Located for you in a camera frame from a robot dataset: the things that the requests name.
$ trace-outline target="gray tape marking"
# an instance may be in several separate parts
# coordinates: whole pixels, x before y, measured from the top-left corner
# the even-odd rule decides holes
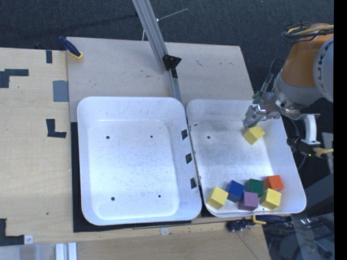
[[[53,81],[53,102],[69,102],[67,81]]]

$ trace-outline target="black tape marking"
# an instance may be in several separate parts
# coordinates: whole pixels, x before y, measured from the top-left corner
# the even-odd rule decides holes
[[[67,81],[53,81],[53,102],[69,102],[69,88]]]
[[[51,50],[46,50],[46,63],[53,63],[53,56]]]
[[[183,130],[181,133],[182,133],[182,140],[184,140],[186,137],[188,137],[187,129]]]
[[[194,189],[197,187],[194,177],[190,179],[190,188]]]
[[[24,235],[6,236],[6,219],[0,219],[0,246],[23,245]]]
[[[187,162],[187,164],[189,164],[192,161],[191,153],[189,153],[185,156],[185,161]]]
[[[28,69],[5,69],[5,74],[8,76],[29,76]]]
[[[10,76],[4,71],[0,71],[0,88],[9,88]]]
[[[66,138],[66,132],[56,132],[55,131],[55,119],[46,119],[47,129],[48,129],[48,137],[55,138]]]
[[[29,76],[28,69],[5,69],[0,71],[0,88],[9,88],[10,76]]]

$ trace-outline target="white tray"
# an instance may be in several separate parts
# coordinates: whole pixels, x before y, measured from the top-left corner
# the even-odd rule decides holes
[[[81,205],[90,223],[170,222],[199,215],[187,118],[178,100],[87,97],[77,115]]]
[[[250,145],[243,137],[242,120],[252,101],[248,100],[192,100],[187,105],[187,118],[195,152],[203,198],[218,186],[225,189],[231,181],[244,184],[248,179],[263,180],[279,174],[284,189],[281,203],[274,210],[259,206],[254,211],[238,209],[230,200],[220,209],[208,204],[206,208],[217,217],[248,215],[276,215],[301,212],[306,206],[305,192],[286,143],[286,132],[281,119],[259,123],[266,132]]]

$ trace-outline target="wooden cube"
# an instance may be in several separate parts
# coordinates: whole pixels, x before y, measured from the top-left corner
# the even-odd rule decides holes
[[[252,145],[264,135],[265,135],[264,130],[261,129],[260,126],[256,125],[248,129],[243,134],[243,137],[249,142],[249,144]]]
[[[265,193],[261,196],[259,204],[270,210],[274,210],[280,205],[281,193],[268,188]]]
[[[242,198],[239,200],[239,209],[253,211],[258,206],[258,195],[256,193],[244,191]]]
[[[280,191],[284,189],[281,176],[279,175],[268,176],[263,180],[263,182],[264,182],[264,190],[268,188],[271,188],[275,191]]]
[[[226,191],[229,193],[228,199],[232,202],[238,202],[242,198],[244,189],[245,186],[242,184],[234,180],[230,181],[226,187]]]
[[[264,194],[264,183],[262,180],[251,178],[245,183],[245,191],[257,193],[258,197],[261,197]]]
[[[229,193],[217,186],[215,186],[209,193],[206,204],[215,209],[220,209],[227,200]]]

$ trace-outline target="black carpet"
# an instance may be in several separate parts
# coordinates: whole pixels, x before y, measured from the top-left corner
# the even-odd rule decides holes
[[[334,0],[150,1],[165,41],[240,46],[254,90],[260,89],[272,60],[285,60],[289,53],[291,45],[281,37],[284,26],[334,24]],[[0,0],[0,5],[0,47],[59,50],[59,36],[142,39],[131,0]],[[306,111],[321,114],[317,139],[323,142],[322,132],[333,133],[333,104],[321,99]],[[291,132],[291,125],[286,129]],[[301,160],[295,155],[297,165]],[[329,172],[327,161],[318,158],[300,168],[304,187]]]

